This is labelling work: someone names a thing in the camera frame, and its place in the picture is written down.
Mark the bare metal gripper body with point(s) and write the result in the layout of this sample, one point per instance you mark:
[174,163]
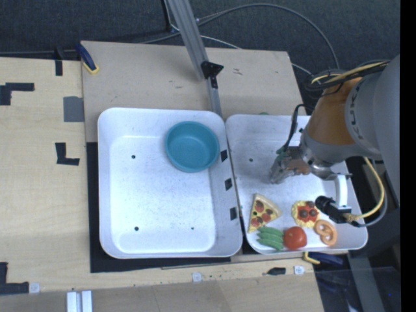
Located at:
[295,162]

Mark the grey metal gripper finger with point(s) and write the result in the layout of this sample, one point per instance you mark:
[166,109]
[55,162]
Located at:
[284,177]
[275,173]

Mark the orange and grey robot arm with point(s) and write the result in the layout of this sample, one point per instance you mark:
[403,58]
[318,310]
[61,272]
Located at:
[364,115]

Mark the white plastic tray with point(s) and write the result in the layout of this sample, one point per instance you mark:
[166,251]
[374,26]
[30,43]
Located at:
[156,200]
[260,141]

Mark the toy pizza slice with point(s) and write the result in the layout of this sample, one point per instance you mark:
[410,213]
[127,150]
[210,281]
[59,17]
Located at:
[261,211]

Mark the yellow round mini pizza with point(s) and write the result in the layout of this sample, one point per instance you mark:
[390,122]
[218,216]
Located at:
[305,214]

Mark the red tomato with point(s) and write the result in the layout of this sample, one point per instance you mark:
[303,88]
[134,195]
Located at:
[295,238]

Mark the green pea pods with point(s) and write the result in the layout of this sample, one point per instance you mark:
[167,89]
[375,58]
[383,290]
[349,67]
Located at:
[269,238]

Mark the brown pretzel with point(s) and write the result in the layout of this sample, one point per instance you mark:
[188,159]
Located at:
[331,236]

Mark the blue bowl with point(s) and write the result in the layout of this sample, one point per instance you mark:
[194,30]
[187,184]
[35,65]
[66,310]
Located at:
[191,146]

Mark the pale wood board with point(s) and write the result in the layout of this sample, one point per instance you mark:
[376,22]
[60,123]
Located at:
[146,76]

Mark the black cylinder on white bracket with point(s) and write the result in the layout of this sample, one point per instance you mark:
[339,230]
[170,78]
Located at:
[331,209]

